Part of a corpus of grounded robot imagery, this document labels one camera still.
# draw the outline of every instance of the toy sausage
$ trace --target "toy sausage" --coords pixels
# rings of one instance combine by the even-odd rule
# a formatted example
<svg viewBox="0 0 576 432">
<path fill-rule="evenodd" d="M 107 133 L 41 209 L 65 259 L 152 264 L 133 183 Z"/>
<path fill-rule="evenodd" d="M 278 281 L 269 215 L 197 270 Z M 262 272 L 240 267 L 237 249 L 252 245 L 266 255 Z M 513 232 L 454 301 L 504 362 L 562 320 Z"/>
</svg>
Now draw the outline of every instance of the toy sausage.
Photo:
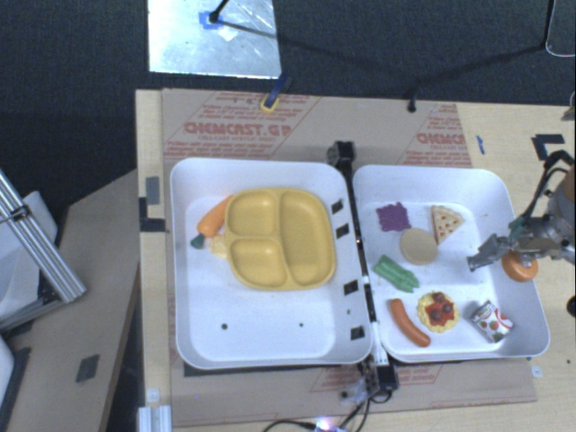
<svg viewBox="0 0 576 432">
<path fill-rule="evenodd" d="M 404 303 L 400 299 L 393 299 L 390 301 L 390 310 L 402 333 L 404 333 L 414 344 L 420 347 L 428 347 L 430 345 L 430 337 L 416 328 L 416 325 L 412 323 L 406 313 Z"/>
</svg>

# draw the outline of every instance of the toy pizza slice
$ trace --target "toy pizza slice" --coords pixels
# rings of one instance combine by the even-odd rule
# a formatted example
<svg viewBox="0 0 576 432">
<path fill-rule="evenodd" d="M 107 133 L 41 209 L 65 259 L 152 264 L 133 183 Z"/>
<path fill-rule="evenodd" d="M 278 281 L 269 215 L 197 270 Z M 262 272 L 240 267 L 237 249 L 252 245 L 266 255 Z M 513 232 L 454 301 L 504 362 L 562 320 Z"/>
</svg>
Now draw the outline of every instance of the toy pizza slice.
<svg viewBox="0 0 576 432">
<path fill-rule="evenodd" d="M 456 211 L 442 205 L 432 205 L 432 221 L 434 223 L 434 235 L 438 245 L 454 233 L 464 224 L 464 218 Z"/>
</svg>

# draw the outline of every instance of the silver metal sheet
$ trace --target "silver metal sheet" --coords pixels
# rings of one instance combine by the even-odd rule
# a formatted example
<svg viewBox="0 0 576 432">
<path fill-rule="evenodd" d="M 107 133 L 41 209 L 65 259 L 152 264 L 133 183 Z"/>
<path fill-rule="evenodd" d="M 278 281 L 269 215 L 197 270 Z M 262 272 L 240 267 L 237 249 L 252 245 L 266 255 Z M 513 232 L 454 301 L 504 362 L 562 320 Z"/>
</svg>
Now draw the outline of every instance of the silver metal sheet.
<svg viewBox="0 0 576 432">
<path fill-rule="evenodd" d="M 282 72 L 272 0 L 148 0 L 152 72 L 278 78 Z"/>
</svg>

